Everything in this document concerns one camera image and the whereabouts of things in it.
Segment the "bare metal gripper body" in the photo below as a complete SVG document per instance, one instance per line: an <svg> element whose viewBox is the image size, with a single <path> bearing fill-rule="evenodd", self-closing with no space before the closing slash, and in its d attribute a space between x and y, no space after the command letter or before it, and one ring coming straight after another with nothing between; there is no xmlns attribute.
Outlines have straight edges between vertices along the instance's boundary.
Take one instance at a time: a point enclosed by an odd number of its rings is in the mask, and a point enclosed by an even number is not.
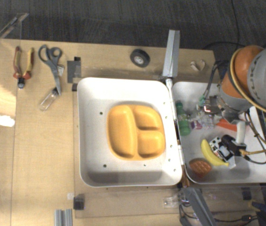
<svg viewBox="0 0 266 226"><path fill-rule="evenodd" d="M228 123L237 123L240 120L239 112L229 107L220 96L201 96L198 106L205 114L222 117Z"/></svg>

